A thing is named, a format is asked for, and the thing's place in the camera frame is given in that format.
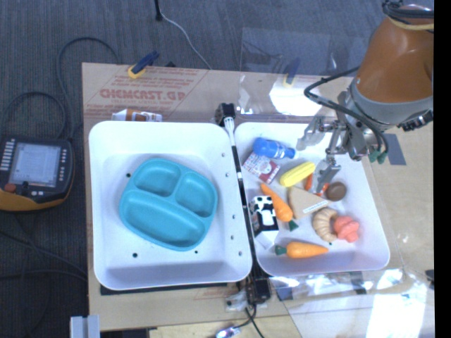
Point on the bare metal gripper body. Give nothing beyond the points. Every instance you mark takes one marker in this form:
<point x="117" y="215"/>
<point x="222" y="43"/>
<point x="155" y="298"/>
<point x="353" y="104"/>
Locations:
<point x="361" y="144"/>

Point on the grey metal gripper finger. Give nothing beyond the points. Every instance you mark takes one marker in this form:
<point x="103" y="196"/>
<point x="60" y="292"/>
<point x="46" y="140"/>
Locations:
<point x="310" y="134"/>
<point x="327" y="173"/>

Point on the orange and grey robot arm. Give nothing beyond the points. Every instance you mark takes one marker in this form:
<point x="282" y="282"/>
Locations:
<point x="394" y="65"/>

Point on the small orange sausage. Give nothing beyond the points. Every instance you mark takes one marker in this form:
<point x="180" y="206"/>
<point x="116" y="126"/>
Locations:
<point x="309" y="182"/>

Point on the yellow corn cob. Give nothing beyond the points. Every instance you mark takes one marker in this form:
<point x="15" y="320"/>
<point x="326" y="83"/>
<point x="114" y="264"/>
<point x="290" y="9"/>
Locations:
<point x="297" y="174"/>

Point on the tan bread wedge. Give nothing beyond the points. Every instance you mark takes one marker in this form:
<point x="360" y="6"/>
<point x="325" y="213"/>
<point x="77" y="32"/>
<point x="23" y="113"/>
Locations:
<point x="304" y="203"/>

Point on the blue bottle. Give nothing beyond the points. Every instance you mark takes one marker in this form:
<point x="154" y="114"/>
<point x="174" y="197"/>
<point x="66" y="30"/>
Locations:
<point x="269" y="147"/>

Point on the beige croissant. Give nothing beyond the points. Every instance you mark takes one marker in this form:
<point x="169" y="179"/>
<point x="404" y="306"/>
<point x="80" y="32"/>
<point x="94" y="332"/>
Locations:
<point x="324" y="222"/>

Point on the orange carrot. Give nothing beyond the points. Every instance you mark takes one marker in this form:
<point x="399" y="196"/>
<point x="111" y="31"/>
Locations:
<point x="280" y="204"/>
<point x="304" y="250"/>

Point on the pink toy shrimp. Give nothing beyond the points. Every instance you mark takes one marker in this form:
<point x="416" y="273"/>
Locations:
<point x="347" y="229"/>

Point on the red and white packet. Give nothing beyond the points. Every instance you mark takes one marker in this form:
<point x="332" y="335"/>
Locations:
<point x="260" y="167"/>

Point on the white plastic tray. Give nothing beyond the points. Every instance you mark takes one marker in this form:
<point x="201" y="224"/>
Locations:
<point x="112" y="224"/>
<point x="366" y="231"/>

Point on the black and white carton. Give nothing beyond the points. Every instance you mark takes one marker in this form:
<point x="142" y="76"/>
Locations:
<point x="264" y="213"/>

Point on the thin black and white rod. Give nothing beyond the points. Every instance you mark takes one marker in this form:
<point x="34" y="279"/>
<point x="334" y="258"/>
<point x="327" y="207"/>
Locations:
<point x="239" y="174"/>

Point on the brown cardboard board red print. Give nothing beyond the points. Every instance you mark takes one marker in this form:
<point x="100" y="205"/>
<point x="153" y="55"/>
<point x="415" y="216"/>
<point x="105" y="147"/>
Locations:
<point x="148" y="90"/>

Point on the blue divided plate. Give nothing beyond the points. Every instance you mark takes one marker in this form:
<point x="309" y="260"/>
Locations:
<point x="162" y="217"/>

